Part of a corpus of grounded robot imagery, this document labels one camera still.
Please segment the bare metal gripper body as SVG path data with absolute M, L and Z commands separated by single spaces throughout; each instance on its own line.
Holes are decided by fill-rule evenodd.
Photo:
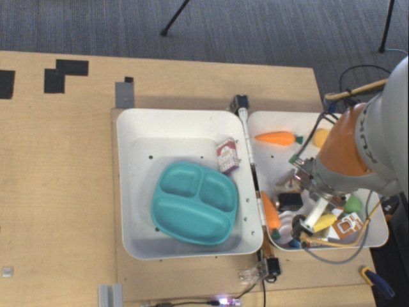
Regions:
M 298 186 L 306 190 L 310 199 L 315 202 L 323 200 L 333 207 L 343 207 L 347 201 L 346 194 L 324 182 L 322 176 L 318 174 L 315 161 L 314 158 L 292 157 L 291 163 L 296 167 L 294 176 L 298 180 Z

